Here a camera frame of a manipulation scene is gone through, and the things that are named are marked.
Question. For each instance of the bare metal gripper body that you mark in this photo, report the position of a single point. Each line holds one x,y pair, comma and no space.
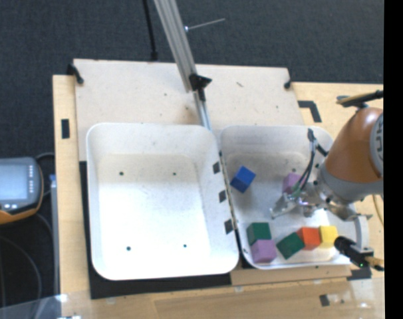
341,208

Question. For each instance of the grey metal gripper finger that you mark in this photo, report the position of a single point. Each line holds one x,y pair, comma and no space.
284,204
311,210

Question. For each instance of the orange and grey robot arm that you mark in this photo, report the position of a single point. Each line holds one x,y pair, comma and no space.
351,151

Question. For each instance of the purple cube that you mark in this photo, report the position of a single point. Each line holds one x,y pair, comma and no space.
290,182
263,251

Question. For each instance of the orange cube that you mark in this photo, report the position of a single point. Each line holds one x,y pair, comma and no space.
310,238

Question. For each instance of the yellow cube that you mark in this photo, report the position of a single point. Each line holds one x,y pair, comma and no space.
328,236

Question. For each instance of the green cube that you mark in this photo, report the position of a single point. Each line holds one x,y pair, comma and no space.
290,245
258,232

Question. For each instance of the blue cube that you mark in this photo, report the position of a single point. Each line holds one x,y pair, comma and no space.
243,179

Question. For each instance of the white plastic tray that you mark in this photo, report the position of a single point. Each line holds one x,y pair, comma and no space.
155,204
271,151

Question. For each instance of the pale wood board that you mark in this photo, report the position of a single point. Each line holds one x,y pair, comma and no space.
138,91

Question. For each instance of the black cylinder on white bracket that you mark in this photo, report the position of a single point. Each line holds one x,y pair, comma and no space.
356,251

